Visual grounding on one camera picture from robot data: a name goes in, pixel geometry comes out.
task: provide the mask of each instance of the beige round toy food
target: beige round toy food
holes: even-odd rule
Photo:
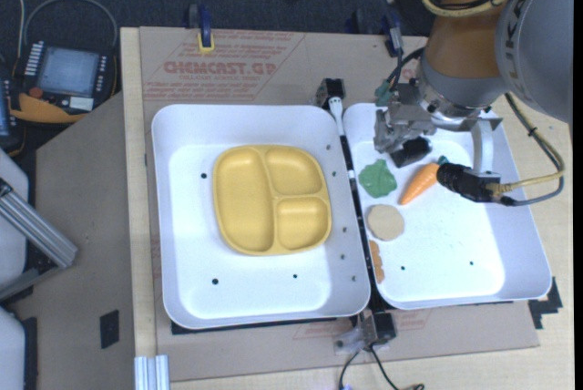
[[[390,241],[404,231],[404,218],[392,205],[374,205],[366,217],[369,230],[379,240]]]

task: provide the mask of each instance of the yellow plate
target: yellow plate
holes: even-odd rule
[[[213,197],[220,234],[239,252],[307,251],[330,235],[326,181],[302,149],[257,145],[223,152],[213,170]]]

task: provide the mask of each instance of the carrot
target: carrot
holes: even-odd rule
[[[437,182],[437,170],[442,163],[447,162],[445,157],[440,157],[437,163],[431,162],[424,165],[419,171],[415,173],[413,179],[407,186],[407,189],[401,195],[399,203],[401,205],[408,204],[411,200],[416,198],[419,194],[431,188]]]

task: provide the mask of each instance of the orange toy carrot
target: orange toy carrot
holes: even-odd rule
[[[416,198],[422,192],[425,192],[429,188],[431,188],[437,182],[437,170],[442,163],[446,163],[447,159],[445,157],[440,157],[437,163],[431,162],[427,163],[424,167],[422,167],[415,175],[413,179],[407,186],[407,189],[404,191],[399,203],[401,205],[408,204]]]

